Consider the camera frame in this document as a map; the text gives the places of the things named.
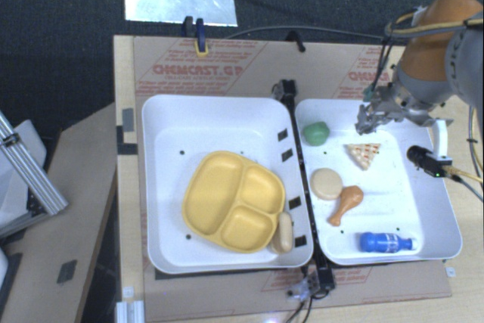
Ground brown cardboard board red print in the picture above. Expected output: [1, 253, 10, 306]
[113, 34, 454, 321]

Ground orange toy chicken drumstick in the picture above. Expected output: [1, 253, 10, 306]
[327, 185, 365, 228]

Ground thin black rod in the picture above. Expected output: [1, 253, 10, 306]
[287, 96, 322, 269]

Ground blue bottle white cap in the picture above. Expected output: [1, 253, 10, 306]
[358, 231, 419, 254]

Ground yellow divided plate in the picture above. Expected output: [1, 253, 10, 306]
[181, 150, 287, 254]

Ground black block with wires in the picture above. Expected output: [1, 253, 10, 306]
[315, 263, 336, 292]
[271, 79, 297, 101]

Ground toy pizza slice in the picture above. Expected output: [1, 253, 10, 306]
[343, 142, 382, 172]

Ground beige bread roll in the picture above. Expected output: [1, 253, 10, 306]
[270, 211, 295, 255]

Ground white plastic tray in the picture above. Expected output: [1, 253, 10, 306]
[293, 98, 464, 266]
[141, 94, 315, 275]

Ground green round toy vegetable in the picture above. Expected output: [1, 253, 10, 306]
[302, 121, 331, 147]

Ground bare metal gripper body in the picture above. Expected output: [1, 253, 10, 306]
[367, 85, 436, 127]

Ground black cylinder on white bracket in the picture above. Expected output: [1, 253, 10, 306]
[406, 118, 454, 178]

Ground beige round biscuit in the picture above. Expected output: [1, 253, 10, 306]
[310, 167, 344, 201]

